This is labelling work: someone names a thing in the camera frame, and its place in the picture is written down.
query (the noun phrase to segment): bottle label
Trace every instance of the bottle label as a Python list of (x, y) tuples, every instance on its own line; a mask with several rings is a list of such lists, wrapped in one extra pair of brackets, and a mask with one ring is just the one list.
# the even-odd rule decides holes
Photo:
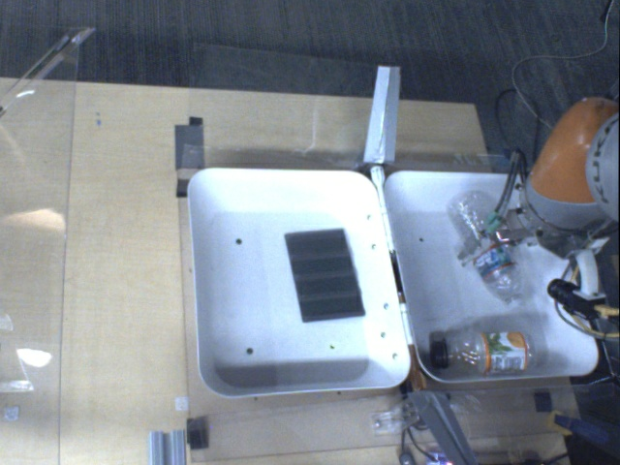
[(520, 332), (483, 332), (484, 373), (521, 372), (527, 368), (527, 343)]
[(482, 279), (486, 279), (495, 270), (514, 265), (514, 262), (506, 246), (494, 245), (474, 259), (474, 265)]

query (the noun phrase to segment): black rectangle in bin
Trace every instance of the black rectangle in bin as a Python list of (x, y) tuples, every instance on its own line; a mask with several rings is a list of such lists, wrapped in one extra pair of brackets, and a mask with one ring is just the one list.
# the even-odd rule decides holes
[(365, 315), (344, 230), (285, 234), (304, 322)]

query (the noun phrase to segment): bottle cap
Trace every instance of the bottle cap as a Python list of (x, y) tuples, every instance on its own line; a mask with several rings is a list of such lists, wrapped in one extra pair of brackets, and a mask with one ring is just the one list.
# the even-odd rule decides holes
[(430, 344), (430, 364), (434, 368), (448, 368), (448, 345), (446, 339)]

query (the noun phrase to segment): wooden table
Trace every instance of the wooden table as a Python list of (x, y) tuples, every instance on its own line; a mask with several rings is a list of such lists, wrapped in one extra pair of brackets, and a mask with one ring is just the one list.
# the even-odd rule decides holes
[[(60, 461), (145, 463), (148, 432), (183, 428), (189, 415), (177, 406), (189, 392), (174, 125), (199, 115), (208, 142), (219, 146), (295, 149), (310, 140), (313, 149), (338, 150), (355, 139), (363, 146), (370, 100), (92, 83), (76, 92)], [(398, 131), (399, 150), (485, 151), (471, 105), (403, 101)], [(537, 440), (551, 454), (563, 447), (559, 435)], [(397, 452), (226, 463), (388, 465)]]

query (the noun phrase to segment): clear plastic bottle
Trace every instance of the clear plastic bottle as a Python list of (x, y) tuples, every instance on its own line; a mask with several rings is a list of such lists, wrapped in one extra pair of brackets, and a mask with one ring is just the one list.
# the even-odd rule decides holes
[(463, 264), (473, 262), (487, 289), (510, 303), (521, 299), (523, 281), (510, 245), (495, 243), (485, 234), (494, 204), (485, 192), (469, 191), (449, 202), (448, 216), (463, 244), (458, 258)]
[(536, 361), (531, 340), (521, 331), (463, 329), (431, 335), (430, 362), (454, 376), (518, 376)]

